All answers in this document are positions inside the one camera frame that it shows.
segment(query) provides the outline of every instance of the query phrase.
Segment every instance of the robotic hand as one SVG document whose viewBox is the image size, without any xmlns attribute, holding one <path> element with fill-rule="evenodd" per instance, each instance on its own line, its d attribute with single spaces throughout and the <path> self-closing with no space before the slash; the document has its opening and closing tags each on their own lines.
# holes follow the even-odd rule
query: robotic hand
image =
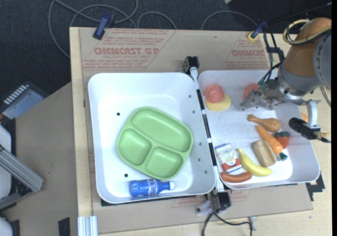
<svg viewBox="0 0 337 236">
<path fill-rule="evenodd" d="M 290 40 L 289 29 L 299 23 L 305 24 L 296 39 Z M 259 89 L 251 90 L 241 103 L 241 110 L 255 106 L 262 100 L 266 101 L 270 110 L 285 102 L 306 105 L 308 122 L 292 118 L 289 126 L 307 139 L 329 142 L 319 135 L 320 127 L 316 124 L 317 101 L 306 101 L 302 97 L 318 87 L 331 89 L 331 25 L 328 18 L 299 20 L 290 24 L 283 33 L 283 39 L 292 46 L 278 65 L 277 77 L 270 79 L 269 70 L 259 81 Z"/>
</svg>

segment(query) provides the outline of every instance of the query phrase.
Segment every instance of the bottle label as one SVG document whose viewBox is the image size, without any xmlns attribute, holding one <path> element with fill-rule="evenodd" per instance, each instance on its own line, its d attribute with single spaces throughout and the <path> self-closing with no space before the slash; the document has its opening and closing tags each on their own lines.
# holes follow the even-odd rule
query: bottle label
<svg viewBox="0 0 337 236">
<path fill-rule="evenodd" d="M 155 179 L 148 179 L 148 195 L 155 195 L 158 193 L 158 184 Z"/>
</svg>

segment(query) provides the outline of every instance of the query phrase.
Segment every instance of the bottle cap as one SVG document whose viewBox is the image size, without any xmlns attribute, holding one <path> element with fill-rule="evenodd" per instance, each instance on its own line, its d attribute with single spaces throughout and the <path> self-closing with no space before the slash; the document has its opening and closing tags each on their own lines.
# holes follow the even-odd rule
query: bottle cap
<svg viewBox="0 0 337 236">
<path fill-rule="evenodd" d="M 174 182 L 170 181 L 170 190 L 173 190 L 175 188 Z"/>
</svg>

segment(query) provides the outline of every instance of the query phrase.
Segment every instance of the orange carrot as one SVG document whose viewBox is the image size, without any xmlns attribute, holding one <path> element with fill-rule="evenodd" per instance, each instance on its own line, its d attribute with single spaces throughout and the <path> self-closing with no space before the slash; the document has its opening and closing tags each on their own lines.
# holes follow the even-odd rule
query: orange carrot
<svg viewBox="0 0 337 236">
<path fill-rule="evenodd" d="M 264 129 L 260 125 L 257 125 L 256 128 L 259 134 L 261 135 L 261 138 L 268 141 L 270 147 L 273 149 L 273 152 L 275 154 L 279 154 L 282 152 L 283 150 L 282 144 L 272 134 L 270 134 L 266 129 Z"/>
</svg>

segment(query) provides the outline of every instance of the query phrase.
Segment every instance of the white tray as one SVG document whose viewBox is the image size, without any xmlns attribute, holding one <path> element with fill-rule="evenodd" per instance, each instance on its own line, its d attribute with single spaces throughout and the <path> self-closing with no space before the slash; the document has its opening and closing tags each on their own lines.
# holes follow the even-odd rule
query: white tray
<svg viewBox="0 0 337 236">
<path fill-rule="evenodd" d="M 254 114 L 259 118 L 279 119 L 282 123 L 281 131 L 289 131 L 291 140 L 289 146 L 283 150 L 288 156 L 285 161 L 277 161 L 270 168 L 272 174 L 266 177 L 253 176 L 243 183 L 224 182 L 231 189 L 256 188 L 269 185 L 294 184 L 311 182 L 317 179 L 320 168 L 310 140 L 302 137 L 292 130 L 288 122 L 292 117 L 301 119 L 298 106 L 292 103 L 280 104 L 275 110 L 268 110 L 265 103 L 256 107 L 240 110 L 243 102 L 243 92 L 247 85 L 257 83 L 266 71 L 205 71 L 199 76 L 200 89 L 205 100 L 204 92 L 212 84 L 222 87 L 225 94 L 229 95 L 232 105 L 225 111 L 212 112 L 206 108 L 206 115 L 210 126 L 213 146 L 230 143 L 235 149 L 242 148 L 254 162 L 259 163 L 252 148 L 255 141 L 261 140 L 256 130 L 256 124 L 249 122 L 247 116 Z M 243 169 L 233 172 L 239 174 Z"/>
<path fill-rule="evenodd" d="M 88 83 L 96 186 L 106 202 L 118 204 L 139 200 L 173 198 L 209 193 L 215 175 L 206 131 L 193 80 L 183 73 L 101 73 Z M 116 141 L 129 115 L 151 106 L 186 124 L 193 133 L 193 147 L 181 171 L 172 181 L 175 190 L 155 197 L 131 197 L 132 180 L 150 177 L 127 165 L 119 157 Z"/>
</svg>

